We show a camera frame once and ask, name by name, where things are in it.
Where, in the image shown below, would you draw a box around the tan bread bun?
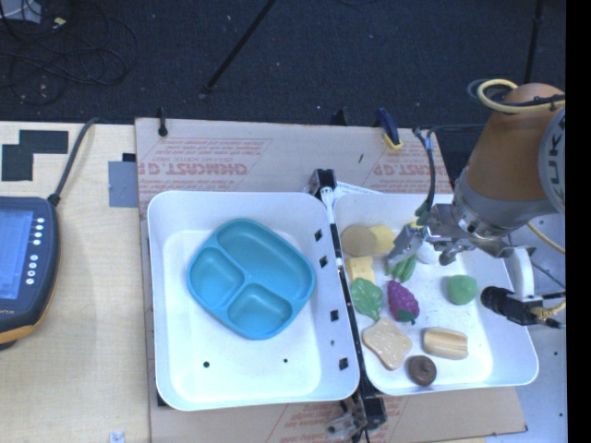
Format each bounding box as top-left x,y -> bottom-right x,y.
420,326 -> 470,361

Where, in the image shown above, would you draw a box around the white plastic tray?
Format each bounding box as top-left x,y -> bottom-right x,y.
332,191 -> 540,398
146,189 -> 362,413

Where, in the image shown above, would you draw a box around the tan round biscuit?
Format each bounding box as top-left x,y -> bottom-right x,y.
340,223 -> 379,258

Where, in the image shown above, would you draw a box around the yellow round toy food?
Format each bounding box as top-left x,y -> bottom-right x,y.
368,224 -> 397,255

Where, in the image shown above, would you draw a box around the tan bread slice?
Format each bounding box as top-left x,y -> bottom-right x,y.
360,317 -> 414,372

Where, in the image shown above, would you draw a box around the green pea pods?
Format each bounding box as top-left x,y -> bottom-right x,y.
384,255 -> 418,285

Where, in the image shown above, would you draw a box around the black cylinder on white bracket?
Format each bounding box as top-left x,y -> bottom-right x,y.
479,245 -> 546,328

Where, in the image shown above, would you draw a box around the white paper label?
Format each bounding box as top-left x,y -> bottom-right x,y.
335,180 -> 385,198

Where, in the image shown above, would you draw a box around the green lettuce leaf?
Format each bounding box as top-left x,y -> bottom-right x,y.
349,277 -> 385,323

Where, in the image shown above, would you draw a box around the blue divided plate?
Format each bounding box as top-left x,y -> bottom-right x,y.
186,217 -> 318,341

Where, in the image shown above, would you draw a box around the thin black and white rod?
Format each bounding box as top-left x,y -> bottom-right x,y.
320,186 -> 373,399

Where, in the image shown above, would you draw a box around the brown cardboard board, red print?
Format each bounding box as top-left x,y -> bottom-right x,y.
133,117 -> 528,443

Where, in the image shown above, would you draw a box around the green round toy vegetable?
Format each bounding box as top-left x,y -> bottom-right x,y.
444,274 -> 479,306

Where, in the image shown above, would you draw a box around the yellow cheese wedge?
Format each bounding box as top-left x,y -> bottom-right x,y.
344,255 -> 377,285

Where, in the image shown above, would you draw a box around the brown doughnut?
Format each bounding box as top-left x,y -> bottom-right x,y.
404,354 -> 439,388

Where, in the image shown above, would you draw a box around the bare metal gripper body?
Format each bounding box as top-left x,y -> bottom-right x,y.
425,202 -> 513,252

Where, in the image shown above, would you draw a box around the purple grapes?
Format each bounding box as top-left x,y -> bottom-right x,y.
386,279 -> 421,326

